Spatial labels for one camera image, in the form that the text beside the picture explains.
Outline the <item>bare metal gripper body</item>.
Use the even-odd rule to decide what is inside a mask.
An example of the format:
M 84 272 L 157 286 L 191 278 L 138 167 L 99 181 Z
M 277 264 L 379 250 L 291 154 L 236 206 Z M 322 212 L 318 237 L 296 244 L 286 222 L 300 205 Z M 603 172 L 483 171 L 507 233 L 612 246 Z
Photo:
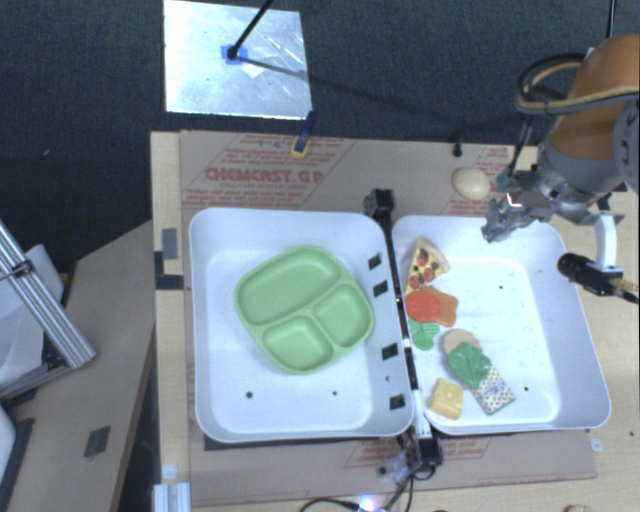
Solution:
M 503 217 L 506 221 L 549 221 L 565 217 L 569 182 L 553 169 L 515 171 L 506 188 Z

